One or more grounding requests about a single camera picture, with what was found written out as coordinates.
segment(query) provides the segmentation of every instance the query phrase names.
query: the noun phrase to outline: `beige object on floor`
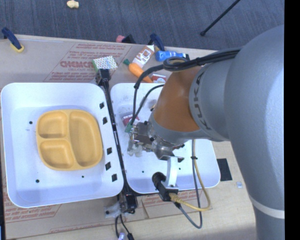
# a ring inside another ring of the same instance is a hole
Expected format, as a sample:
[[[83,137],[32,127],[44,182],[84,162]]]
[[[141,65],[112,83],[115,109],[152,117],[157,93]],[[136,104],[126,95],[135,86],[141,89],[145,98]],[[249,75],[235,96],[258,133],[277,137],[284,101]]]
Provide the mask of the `beige object on floor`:
[[[41,160],[54,170],[91,168],[103,156],[98,122],[80,109],[43,113],[36,124],[36,140]]]
[[[66,5],[69,7],[69,8],[79,8],[79,2],[75,1],[75,0],[70,0],[68,2],[66,2]]]

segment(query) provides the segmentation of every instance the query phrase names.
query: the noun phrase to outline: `white band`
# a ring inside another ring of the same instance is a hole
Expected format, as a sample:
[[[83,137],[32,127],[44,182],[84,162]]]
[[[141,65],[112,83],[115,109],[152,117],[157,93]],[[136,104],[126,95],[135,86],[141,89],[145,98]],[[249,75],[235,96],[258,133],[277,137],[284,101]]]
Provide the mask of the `white band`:
[[[264,206],[263,204],[259,203],[258,201],[254,200],[250,195],[249,198],[255,208],[257,208],[259,211],[263,212],[266,215],[269,215],[271,217],[277,218],[277,219],[285,219],[285,211],[284,210],[277,210],[273,209],[267,206]]]

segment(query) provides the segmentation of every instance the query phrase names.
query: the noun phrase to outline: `yellow cable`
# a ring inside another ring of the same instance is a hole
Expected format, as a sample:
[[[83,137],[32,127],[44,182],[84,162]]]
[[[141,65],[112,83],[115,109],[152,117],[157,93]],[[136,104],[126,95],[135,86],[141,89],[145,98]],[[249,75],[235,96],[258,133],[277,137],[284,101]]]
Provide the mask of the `yellow cable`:
[[[192,156],[193,156],[193,159],[194,159],[194,167],[195,167],[195,171],[196,171],[196,174],[198,176],[198,179],[199,179],[199,182],[200,182],[200,185],[202,187],[202,190],[204,192],[204,195],[206,197],[206,200],[208,202],[207,206],[206,207],[203,207],[203,208],[199,208],[199,207],[196,207],[186,201],[183,201],[180,197],[178,197],[178,195],[176,193],[169,193],[169,196],[171,198],[171,201],[172,202],[176,202],[176,203],[179,203],[179,204],[182,204],[182,205],[185,205],[185,206],[188,206],[194,210],[197,210],[199,212],[204,212],[204,211],[207,211],[210,209],[210,206],[211,206],[211,201],[210,201],[210,197],[208,195],[208,192],[205,188],[205,185],[201,179],[201,176],[200,176],[200,172],[198,170],[198,165],[197,165],[197,159],[196,159],[196,150],[195,150],[195,147],[196,147],[196,140],[194,139],[192,141]]]

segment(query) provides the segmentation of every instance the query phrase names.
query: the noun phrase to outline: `yellow clamp pad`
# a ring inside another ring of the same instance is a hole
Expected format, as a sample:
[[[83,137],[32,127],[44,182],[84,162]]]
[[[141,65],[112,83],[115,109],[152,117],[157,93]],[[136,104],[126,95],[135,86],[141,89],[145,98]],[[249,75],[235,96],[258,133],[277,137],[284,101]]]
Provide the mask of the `yellow clamp pad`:
[[[15,47],[12,43],[10,43],[11,48],[14,49],[17,53],[22,53],[25,49],[25,47],[22,44],[20,44],[20,45],[21,45],[21,48],[17,49],[17,47]]]

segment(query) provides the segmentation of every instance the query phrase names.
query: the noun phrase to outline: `white plastic tray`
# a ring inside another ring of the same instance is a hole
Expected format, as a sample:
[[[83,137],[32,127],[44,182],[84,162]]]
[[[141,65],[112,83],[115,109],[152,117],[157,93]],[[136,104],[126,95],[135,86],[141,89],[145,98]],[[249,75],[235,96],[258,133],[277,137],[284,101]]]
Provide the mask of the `white plastic tray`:
[[[61,171],[41,161],[36,122],[41,114],[58,109],[85,110],[96,118],[103,144],[99,164]],[[30,208],[99,199],[113,197],[122,190],[116,142],[100,87],[92,83],[11,83],[2,89],[1,113],[7,192],[15,205]]]
[[[153,152],[142,152],[141,157],[130,156],[127,153],[129,134],[125,132],[122,117],[132,114],[134,83],[118,83],[111,89],[111,99],[121,151],[123,153],[123,163],[126,171],[127,181],[130,187],[141,194],[158,192],[152,182],[152,176],[156,172],[167,175],[167,161],[158,160]],[[137,108],[148,90],[158,84],[142,83],[137,92]],[[147,121],[151,114],[150,108],[156,103],[162,88],[157,88],[148,96],[144,107],[138,117],[141,122]],[[206,188],[216,186],[220,182],[220,170],[211,141],[206,139],[196,140],[195,147],[197,164],[201,178]],[[175,150],[175,156],[184,157],[179,163],[179,171],[176,184],[179,190],[193,190],[195,188],[192,171],[192,141],[185,143],[185,147]]]

